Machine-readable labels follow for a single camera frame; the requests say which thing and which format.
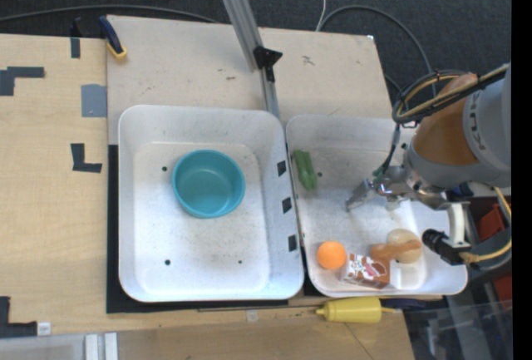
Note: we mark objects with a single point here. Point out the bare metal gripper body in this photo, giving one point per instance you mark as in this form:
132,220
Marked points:
405,188

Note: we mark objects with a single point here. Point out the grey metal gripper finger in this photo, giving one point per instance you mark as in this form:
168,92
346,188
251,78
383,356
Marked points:
393,203
361,195

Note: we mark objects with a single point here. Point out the beige bread roll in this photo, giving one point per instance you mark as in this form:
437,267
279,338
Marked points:
409,254

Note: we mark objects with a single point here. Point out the brown and white carton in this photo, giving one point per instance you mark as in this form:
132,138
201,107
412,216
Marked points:
365,272

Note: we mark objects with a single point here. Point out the white plastic tray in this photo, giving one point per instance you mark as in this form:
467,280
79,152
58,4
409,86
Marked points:
365,225
208,258

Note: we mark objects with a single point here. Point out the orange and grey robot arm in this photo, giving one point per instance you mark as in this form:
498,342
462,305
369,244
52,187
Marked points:
446,138

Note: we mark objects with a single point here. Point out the brown sausage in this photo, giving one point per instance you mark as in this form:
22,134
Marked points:
386,251

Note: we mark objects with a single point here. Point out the orange ball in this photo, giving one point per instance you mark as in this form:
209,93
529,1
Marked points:
331,255

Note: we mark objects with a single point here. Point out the green toy vegetable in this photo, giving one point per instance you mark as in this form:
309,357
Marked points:
305,171

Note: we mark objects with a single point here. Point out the pale flat board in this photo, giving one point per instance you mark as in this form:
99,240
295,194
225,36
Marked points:
187,67

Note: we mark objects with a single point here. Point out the black cylinder on white bracket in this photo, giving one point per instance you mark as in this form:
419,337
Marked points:
442,244

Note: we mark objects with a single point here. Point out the teal bowl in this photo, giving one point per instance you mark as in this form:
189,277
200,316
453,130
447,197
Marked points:
208,183

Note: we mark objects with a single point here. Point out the yellow squeeze bottle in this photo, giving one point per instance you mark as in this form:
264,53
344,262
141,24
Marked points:
353,309

